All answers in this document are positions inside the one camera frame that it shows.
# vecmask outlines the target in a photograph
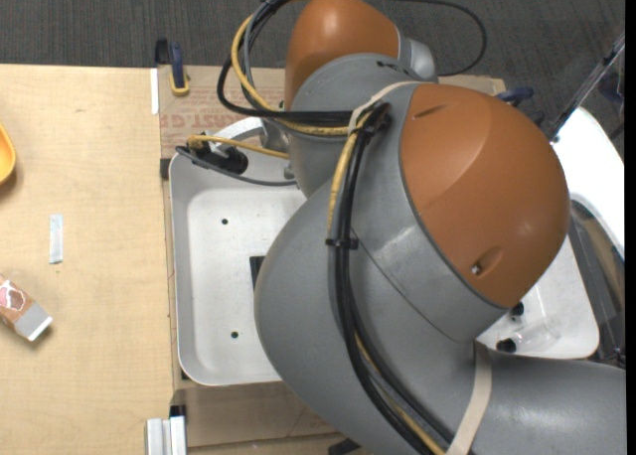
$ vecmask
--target dark floor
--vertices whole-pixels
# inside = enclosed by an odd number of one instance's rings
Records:
[[[625,0],[447,0],[484,22],[488,50],[470,73],[529,85],[525,105],[548,120],[557,116],[625,26]],[[218,65],[232,36],[259,0],[0,0],[0,63],[151,67],[160,36],[181,43],[186,63]],[[477,28],[438,6],[373,2],[406,34],[427,43],[438,70],[470,63]],[[283,9],[254,51],[257,66],[284,66],[287,36],[297,10]],[[619,120],[600,114],[606,130]],[[623,133],[616,144],[623,149]]]

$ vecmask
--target blue and yellow clamp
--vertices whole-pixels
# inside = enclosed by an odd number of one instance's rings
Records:
[[[188,76],[183,70],[183,57],[179,42],[168,42],[165,38],[159,39],[155,46],[155,63],[157,65],[170,65],[170,90],[175,96],[183,96],[190,92]]]

